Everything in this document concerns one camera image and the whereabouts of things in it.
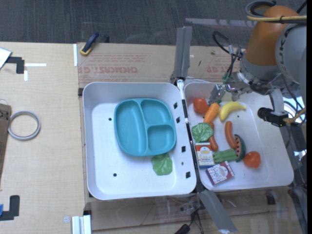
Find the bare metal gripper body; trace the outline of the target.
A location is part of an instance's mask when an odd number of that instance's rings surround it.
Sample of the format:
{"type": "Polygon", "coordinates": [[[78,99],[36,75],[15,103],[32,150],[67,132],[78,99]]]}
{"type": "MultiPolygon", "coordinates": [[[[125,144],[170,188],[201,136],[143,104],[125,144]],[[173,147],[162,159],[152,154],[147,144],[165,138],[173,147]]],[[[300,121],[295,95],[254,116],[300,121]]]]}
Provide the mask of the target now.
{"type": "Polygon", "coordinates": [[[232,72],[226,78],[225,90],[230,93],[251,93],[252,87],[249,80],[241,72],[232,72]]]}

